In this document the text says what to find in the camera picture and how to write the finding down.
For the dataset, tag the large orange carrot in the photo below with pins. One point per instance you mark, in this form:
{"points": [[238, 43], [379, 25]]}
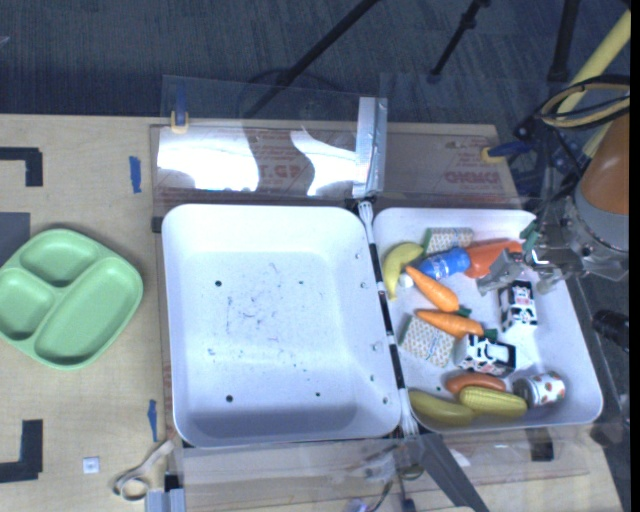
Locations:
{"points": [[485, 257]]}

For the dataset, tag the green divided plate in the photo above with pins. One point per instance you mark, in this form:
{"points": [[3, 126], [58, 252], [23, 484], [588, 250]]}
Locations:
{"points": [[85, 305]]}

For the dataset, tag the white plastic tray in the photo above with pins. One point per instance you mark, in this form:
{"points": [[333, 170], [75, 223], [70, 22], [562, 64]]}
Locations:
{"points": [[565, 345], [280, 325]]}

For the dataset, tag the cow print carton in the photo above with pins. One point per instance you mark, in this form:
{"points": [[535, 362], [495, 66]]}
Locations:
{"points": [[520, 307], [487, 355]]}

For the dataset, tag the yellow banana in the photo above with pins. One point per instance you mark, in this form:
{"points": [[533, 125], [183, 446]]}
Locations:
{"points": [[440, 409], [396, 262]]}

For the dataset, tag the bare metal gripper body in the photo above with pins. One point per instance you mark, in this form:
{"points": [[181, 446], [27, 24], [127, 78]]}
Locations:
{"points": [[570, 247]]}

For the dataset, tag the blue bottle white cap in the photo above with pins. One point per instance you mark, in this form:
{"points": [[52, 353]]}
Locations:
{"points": [[447, 262]]}

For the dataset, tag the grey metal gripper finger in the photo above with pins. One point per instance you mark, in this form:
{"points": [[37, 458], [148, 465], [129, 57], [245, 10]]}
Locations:
{"points": [[502, 272], [549, 281]]}

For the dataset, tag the orange sausage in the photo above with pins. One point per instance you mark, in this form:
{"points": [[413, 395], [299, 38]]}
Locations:
{"points": [[475, 382]]}

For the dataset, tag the yellow corn cob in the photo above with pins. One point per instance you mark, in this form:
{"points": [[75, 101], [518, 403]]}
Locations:
{"points": [[492, 402]]}

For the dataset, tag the brown cardboard board red print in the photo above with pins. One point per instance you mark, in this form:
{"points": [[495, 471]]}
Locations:
{"points": [[425, 165]]}

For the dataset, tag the small white printed can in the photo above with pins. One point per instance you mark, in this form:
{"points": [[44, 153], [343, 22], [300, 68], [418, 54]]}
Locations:
{"points": [[542, 390]]}

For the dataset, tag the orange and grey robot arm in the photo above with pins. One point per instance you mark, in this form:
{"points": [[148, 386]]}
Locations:
{"points": [[607, 170]]}

